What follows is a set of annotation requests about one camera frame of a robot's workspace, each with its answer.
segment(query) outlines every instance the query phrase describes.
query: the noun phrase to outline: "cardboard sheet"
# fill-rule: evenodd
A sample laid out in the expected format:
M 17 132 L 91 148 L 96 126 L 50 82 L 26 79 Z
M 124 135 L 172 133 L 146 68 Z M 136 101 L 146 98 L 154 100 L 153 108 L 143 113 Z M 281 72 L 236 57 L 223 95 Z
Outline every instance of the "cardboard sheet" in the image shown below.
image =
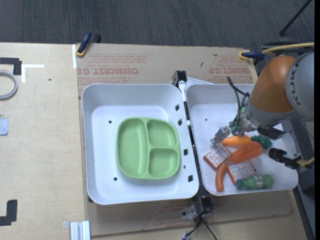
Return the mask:
M 242 48 L 172 47 L 126 44 L 90 44 L 84 57 L 76 58 L 80 107 L 83 180 L 86 186 L 86 159 L 81 95 L 90 84 L 167 84 L 175 71 L 213 84 L 252 84 L 257 80 L 253 61 L 238 58 Z M 91 221 L 92 236 L 175 228 L 194 225 L 181 212 L 192 204 L 186 200 L 152 201 L 98 205 L 84 188 L 85 219 Z M 231 196 L 213 196 L 214 210 L 205 216 L 208 223 L 287 215 L 291 212 L 288 193 L 273 191 Z

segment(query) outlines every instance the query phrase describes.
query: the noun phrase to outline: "orange bottle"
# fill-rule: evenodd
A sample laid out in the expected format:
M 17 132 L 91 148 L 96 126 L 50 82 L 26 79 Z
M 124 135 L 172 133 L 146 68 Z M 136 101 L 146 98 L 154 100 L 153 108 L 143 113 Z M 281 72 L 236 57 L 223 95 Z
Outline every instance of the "orange bottle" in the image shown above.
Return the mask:
M 263 151 L 264 150 L 259 142 L 252 141 L 248 145 L 245 145 L 231 153 L 228 161 L 238 164 L 261 155 Z

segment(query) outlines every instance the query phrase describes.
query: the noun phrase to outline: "green bottle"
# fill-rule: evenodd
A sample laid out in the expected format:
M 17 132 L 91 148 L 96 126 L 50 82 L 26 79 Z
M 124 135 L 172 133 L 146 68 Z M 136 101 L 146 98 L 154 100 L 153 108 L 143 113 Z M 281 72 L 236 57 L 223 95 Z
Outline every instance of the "green bottle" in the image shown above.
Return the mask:
M 274 179 L 269 174 L 254 175 L 246 179 L 238 179 L 235 182 L 238 189 L 248 188 L 251 190 L 271 188 L 273 184 Z

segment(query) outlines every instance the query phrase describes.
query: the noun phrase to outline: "gray ring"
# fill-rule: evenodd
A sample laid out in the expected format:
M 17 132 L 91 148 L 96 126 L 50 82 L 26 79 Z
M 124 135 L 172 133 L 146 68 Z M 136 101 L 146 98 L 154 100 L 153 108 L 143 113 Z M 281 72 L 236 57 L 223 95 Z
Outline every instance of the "gray ring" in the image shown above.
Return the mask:
M 12 91 L 10 91 L 6 95 L 0 95 L 0 101 L 2 101 L 2 100 L 10 99 L 13 95 L 15 95 L 18 89 L 18 81 L 13 74 L 10 74 L 9 72 L 6 72 L 6 71 L 0 71 L 0 76 L 6 76 L 8 78 L 11 78 L 12 81 L 14 82 L 14 87 Z

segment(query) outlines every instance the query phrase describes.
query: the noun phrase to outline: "green plate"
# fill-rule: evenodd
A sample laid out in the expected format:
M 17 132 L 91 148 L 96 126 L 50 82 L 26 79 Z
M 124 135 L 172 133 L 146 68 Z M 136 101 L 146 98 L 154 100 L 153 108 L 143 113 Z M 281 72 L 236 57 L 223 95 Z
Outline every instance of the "green plate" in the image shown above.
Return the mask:
M 131 117 L 119 125 L 116 161 L 120 170 L 136 179 L 159 180 L 173 176 L 180 166 L 176 128 L 167 121 Z

